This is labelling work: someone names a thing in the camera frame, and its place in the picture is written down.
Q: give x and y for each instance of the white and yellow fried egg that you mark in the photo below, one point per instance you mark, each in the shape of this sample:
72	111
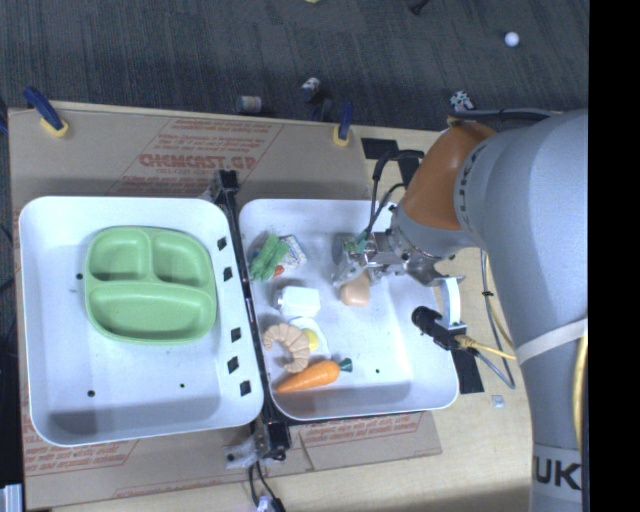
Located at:
314	337

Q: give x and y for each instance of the white carton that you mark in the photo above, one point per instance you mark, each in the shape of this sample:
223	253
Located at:
302	301

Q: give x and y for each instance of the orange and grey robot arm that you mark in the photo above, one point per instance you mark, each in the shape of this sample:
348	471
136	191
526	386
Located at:
530	240

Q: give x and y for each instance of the peach rounded toy food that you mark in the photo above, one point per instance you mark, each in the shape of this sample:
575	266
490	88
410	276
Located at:
356	294

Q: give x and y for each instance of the orange carrot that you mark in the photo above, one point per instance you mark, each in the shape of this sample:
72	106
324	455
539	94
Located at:
312	376

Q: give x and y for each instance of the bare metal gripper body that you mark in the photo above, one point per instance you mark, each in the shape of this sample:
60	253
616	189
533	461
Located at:
395	261

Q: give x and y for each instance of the thin black and white rod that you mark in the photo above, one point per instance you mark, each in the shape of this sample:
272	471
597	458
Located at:
248	310

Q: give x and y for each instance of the black cylinder on white bracket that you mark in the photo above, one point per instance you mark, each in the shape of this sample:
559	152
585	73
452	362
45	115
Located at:
452	305

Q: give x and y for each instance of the small dark bottle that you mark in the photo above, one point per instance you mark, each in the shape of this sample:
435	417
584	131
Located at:
311	89

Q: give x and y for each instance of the white and blue packet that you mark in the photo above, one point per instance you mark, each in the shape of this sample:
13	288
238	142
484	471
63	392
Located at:
297	250

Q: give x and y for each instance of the green divided plate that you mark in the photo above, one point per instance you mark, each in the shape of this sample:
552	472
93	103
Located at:
150	300

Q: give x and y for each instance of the tan croissant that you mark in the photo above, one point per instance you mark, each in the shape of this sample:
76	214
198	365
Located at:
295	345

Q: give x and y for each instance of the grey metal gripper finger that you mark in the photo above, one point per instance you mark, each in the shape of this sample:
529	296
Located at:
340	249
346	278

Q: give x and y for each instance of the white ball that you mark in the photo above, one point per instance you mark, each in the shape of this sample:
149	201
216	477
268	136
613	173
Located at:
511	38

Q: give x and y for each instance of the white plastic tray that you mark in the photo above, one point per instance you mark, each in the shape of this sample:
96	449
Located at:
150	390
400	360

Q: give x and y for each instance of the white patterned small packet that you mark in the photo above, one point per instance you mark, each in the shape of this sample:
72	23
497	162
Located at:
462	101

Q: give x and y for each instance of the brown cardboard board red print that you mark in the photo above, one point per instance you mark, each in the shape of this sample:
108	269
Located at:
125	150

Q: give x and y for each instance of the small grey can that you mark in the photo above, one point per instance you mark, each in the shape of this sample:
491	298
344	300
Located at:
248	103

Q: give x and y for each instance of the green pea pod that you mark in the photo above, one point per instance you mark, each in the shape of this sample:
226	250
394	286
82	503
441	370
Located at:
266	259

